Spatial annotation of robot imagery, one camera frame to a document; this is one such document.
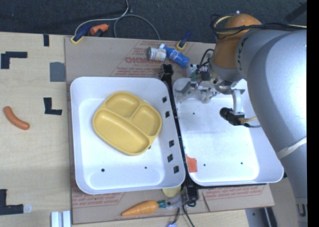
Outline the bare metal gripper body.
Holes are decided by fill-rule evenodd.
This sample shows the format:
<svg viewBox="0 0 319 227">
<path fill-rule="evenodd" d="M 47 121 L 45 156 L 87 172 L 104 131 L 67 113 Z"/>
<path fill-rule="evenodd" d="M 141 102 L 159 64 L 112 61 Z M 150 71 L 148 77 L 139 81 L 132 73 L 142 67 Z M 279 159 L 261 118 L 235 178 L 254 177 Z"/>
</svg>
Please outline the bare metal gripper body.
<svg viewBox="0 0 319 227">
<path fill-rule="evenodd" d="M 216 94 L 230 95 L 239 81 L 240 75 L 222 77 L 214 71 L 195 71 L 190 75 L 190 91 L 192 94 L 199 91 L 208 97 Z"/>
</svg>

